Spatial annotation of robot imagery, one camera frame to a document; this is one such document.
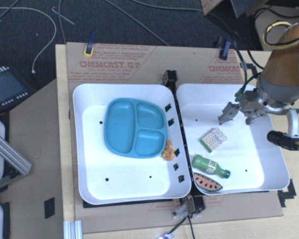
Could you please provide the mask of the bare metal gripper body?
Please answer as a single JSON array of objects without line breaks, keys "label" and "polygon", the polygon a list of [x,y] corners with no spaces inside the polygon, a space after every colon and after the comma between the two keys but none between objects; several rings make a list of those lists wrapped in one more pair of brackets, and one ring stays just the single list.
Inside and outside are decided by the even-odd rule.
[{"label": "bare metal gripper body", "polygon": [[237,101],[239,110],[249,118],[282,115],[292,103],[292,93],[286,89],[253,89],[238,92]]}]

